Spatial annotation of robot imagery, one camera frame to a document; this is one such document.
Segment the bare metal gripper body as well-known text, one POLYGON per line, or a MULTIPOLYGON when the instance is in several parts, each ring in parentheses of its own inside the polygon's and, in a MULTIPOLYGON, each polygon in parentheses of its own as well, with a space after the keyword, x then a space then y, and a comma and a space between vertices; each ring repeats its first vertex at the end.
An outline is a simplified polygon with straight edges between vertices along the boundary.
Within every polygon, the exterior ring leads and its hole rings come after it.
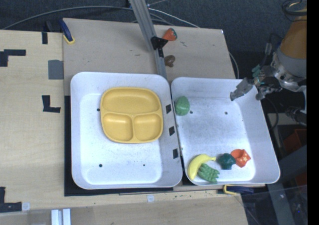
POLYGON ((253 69, 253 82, 258 94, 267 95, 283 89, 307 93, 307 60, 282 54, 273 55, 270 65, 253 69))

